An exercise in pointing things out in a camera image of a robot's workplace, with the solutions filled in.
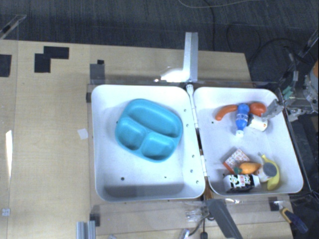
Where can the yellow banana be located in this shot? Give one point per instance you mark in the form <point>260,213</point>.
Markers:
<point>274,180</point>

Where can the orange patterned packet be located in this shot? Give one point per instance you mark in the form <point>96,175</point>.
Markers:
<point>235,157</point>

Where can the red oval toy food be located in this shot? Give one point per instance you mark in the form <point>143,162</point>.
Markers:
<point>258,108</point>

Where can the orange carrot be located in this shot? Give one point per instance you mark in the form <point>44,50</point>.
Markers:
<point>249,167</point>

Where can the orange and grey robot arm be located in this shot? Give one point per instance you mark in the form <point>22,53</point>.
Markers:
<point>316,68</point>

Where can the blue divided plate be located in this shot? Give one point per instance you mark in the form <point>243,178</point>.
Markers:
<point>149,126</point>

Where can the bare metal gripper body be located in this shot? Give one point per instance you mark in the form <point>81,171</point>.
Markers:
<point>300,104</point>

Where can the orange sausage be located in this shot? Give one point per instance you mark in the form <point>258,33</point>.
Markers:
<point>224,112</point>

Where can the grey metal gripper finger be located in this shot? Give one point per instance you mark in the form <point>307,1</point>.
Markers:
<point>272,109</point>

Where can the white can with grey lid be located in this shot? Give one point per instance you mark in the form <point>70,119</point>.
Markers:
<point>269,169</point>

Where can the blue plastic bottle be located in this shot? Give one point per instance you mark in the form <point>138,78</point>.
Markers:
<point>241,118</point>

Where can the black and white cow carton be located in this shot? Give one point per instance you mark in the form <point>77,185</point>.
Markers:
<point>240,182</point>

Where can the small white can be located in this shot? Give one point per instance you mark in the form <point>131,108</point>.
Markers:
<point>259,124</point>

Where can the white plastic tray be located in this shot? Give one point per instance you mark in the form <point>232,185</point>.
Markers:
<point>139,180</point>
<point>249,143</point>

